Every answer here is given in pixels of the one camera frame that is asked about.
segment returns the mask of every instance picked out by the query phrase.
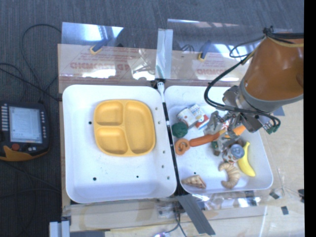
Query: yellow divided tray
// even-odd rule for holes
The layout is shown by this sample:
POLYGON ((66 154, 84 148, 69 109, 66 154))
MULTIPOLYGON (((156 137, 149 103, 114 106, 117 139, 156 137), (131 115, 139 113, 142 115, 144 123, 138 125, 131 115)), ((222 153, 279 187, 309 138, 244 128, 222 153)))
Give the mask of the yellow divided tray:
POLYGON ((142 156, 155 146, 152 113, 141 101, 106 100, 94 110, 94 137, 97 146, 108 155, 142 156))

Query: dark green toy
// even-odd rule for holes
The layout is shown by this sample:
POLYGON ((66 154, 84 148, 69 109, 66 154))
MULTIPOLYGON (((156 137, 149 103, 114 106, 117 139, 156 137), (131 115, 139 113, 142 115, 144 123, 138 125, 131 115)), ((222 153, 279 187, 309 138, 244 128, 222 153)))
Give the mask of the dark green toy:
POLYGON ((177 138, 182 138, 188 133, 188 127, 183 122, 178 122, 172 125, 171 131, 177 138))

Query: croissant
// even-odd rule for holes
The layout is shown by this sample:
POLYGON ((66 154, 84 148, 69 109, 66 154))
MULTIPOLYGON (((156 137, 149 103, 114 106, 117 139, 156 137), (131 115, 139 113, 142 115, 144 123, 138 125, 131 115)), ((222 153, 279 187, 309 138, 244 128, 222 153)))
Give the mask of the croissant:
POLYGON ((222 185, 227 189, 232 189, 240 179, 240 172, 233 164, 228 162, 224 162, 219 166, 219 171, 223 169, 225 169, 228 174, 228 181, 222 181, 222 185))

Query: banana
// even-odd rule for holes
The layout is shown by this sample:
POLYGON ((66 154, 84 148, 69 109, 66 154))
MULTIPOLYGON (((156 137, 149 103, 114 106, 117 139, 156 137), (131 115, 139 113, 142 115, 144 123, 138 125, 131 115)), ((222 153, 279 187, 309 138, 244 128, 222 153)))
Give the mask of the banana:
POLYGON ((256 176, 256 173, 248 162, 248 147, 249 147, 249 145, 250 145, 250 143, 247 141, 246 144, 243 146, 245 154, 242 158, 240 158, 237 161, 237 163, 238 163, 238 166, 243 173, 245 173, 248 176, 253 177, 253 176, 256 176))

